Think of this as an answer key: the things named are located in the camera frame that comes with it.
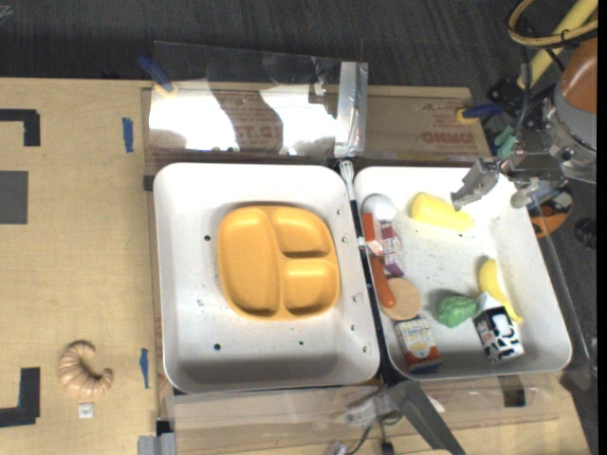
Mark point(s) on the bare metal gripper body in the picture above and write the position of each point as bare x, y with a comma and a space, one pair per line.
545, 165

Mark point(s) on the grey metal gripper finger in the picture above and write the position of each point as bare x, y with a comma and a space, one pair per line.
476, 183
524, 196

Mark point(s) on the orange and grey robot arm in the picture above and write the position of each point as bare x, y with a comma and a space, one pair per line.
581, 81

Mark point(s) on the yellow banana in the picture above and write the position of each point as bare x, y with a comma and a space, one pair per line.
491, 278

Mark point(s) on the white plastic tray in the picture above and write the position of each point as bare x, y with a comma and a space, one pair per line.
189, 263
441, 263

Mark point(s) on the white rounded bottle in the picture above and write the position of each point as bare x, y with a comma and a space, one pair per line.
379, 205

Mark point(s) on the purple and white packet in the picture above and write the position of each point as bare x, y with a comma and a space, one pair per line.
391, 247

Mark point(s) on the green toy broccoli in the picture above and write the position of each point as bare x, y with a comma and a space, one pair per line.
455, 310

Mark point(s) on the orange toy sausage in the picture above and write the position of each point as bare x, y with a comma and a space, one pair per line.
379, 273

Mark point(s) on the tan round biscuit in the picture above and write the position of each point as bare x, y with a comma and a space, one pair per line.
405, 299

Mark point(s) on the black and white milk carton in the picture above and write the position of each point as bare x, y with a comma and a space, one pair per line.
498, 337

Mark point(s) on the orange and white carton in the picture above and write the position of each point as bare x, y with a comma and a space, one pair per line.
419, 346

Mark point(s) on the orange divided plate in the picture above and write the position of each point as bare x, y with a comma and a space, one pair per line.
251, 259

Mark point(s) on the beige toy croissant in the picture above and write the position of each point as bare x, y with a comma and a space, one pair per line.
76, 372

